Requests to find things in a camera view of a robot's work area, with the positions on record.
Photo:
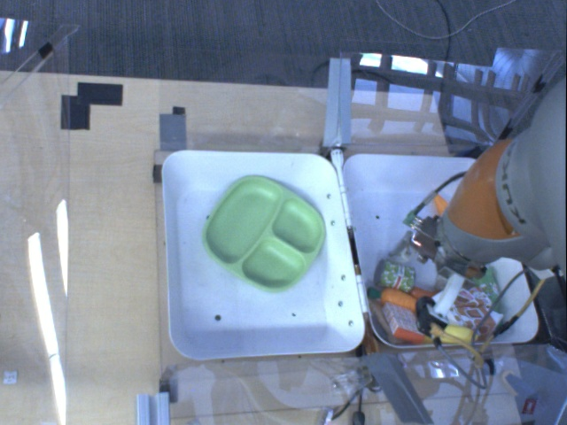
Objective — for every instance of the thin black and white rod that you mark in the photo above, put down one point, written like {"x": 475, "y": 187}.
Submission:
{"x": 344, "y": 193}

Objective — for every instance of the green divided plate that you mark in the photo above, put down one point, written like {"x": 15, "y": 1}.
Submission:
{"x": 257, "y": 224}

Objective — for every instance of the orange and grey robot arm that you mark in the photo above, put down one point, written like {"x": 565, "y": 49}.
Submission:
{"x": 483, "y": 202}

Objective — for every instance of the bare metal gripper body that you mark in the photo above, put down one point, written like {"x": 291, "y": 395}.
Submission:
{"x": 426, "y": 237}

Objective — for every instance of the white plastic tray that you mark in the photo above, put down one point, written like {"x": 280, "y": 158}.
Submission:
{"x": 390, "y": 193}
{"x": 248, "y": 321}

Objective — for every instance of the brown and white packet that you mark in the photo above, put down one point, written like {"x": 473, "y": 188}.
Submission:
{"x": 476, "y": 303}

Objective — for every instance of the green packet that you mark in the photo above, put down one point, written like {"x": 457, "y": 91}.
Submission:
{"x": 491, "y": 281}

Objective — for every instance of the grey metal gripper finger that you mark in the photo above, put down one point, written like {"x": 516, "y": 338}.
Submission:
{"x": 402, "y": 248}

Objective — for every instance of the orange carrot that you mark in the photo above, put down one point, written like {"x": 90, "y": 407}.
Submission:
{"x": 398, "y": 298}

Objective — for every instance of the orange carton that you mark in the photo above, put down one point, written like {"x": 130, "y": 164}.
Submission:
{"x": 401, "y": 323}

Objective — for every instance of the green and white carton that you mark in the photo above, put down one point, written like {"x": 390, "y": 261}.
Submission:
{"x": 396, "y": 276}

